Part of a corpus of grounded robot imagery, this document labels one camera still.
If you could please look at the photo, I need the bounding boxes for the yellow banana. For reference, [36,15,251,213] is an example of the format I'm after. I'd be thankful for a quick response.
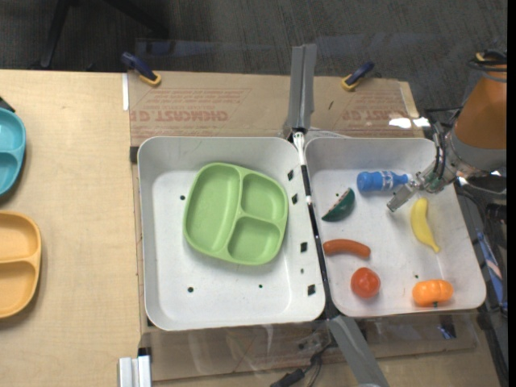
[410,197,441,254]

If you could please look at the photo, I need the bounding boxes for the white plastic tray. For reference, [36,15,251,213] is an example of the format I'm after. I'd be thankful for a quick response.
[136,135,327,332]
[304,136,488,319]

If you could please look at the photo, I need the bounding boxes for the black chair base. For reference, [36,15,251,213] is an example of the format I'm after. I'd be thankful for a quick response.
[0,0,170,70]

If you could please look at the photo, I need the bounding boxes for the brown cardboard board red print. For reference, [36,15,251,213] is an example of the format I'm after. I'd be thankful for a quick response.
[127,69,477,382]

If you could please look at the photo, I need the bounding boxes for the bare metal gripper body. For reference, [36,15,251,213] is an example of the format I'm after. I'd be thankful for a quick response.
[411,160,459,194]

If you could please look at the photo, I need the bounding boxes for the blue divided plate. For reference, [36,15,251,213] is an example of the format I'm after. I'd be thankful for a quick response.
[0,106,27,198]

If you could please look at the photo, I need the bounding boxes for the green divided plate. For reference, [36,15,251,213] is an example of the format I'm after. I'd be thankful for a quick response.
[182,161,289,266]

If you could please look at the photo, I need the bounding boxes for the orange divided plate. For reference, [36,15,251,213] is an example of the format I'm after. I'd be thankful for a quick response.
[0,210,43,320]

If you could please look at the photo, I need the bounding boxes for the blue plastic bottle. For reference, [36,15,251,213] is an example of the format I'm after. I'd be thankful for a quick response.
[356,169,414,195]

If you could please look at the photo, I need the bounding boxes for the orange pumpkin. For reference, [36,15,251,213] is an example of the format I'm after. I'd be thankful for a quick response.
[411,279,455,309]

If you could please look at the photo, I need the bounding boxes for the red tomato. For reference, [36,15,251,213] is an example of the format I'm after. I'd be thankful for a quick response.
[350,267,382,300]

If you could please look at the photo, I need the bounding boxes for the orange sausage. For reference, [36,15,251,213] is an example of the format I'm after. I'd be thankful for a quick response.
[322,239,372,260]

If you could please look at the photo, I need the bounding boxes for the green and red watermelon slice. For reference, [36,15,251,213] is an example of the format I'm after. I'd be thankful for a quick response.
[321,187,356,223]

